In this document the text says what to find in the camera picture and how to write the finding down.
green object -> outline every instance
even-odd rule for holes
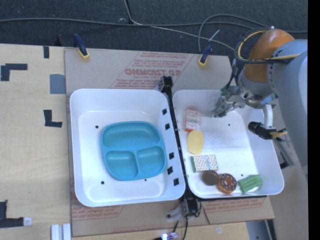
[[[262,179],[258,174],[250,175],[244,179],[239,180],[238,184],[242,193],[246,193],[255,187],[260,187],[262,185]]]

robotic arm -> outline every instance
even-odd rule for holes
[[[240,50],[244,42],[255,34],[261,37],[255,43],[248,59]],[[221,90],[213,110],[214,117],[224,117],[229,111],[245,105],[268,109],[278,99],[281,115],[301,166],[308,164],[308,41],[295,40],[280,29],[258,29],[247,33],[237,44],[235,57],[245,63],[240,73],[232,65],[230,82]],[[230,86],[232,78],[236,86]],[[264,125],[252,122],[248,128],[264,139],[275,133],[269,118]]]

white plastic tray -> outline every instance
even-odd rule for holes
[[[79,89],[70,97],[70,117],[75,194],[83,205],[169,201],[184,194],[186,184],[164,94],[143,89]],[[101,132],[109,124],[127,121],[149,122],[159,130],[167,155],[167,166],[161,174],[121,181],[108,173]]]
[[[178,133],[190,190],[204,199],[276,195],[283,190],[284,179],[271,140],[265,140],[248,130],[251,121],[264,122],[262,109],[249,106],[230,111],[225,117],[212,117],[221,92],[219,90],[180,90],[173,96]],[[185,129],[186,109],[202,114],[201,131],[204,146],[201,155],[215,155],[218,173],[229,173],[241,180],[259,174],[263,184],[243,194],[237,186],[231,194],[223,194],[216,186],[205,185],[201,173],[194,173],[187,149]]]

yellow oval object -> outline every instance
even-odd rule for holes
[[[192,130],[186,138],[186,148],[192,154],[200,154],[205,143],[204,134],[200,130]]]

blue clamp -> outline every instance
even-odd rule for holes
[[[82,42],[81,37],[78,34],[74,34],[72,38],[79,48],[78,52],[81,55],[81,57],[87,59],[90,56],[90,53],[87,52],[87,49],[85,47],[85,44]]]
[[[207,63],[207,57],[209,55],[209,53],[211,53],[213,50],[212,48],[212,44],[208,43],[207,47],[205,48],[205,50],[202,52],[202,56],[199,58],[198,60],[198,65],[200,67],[204,67]]]

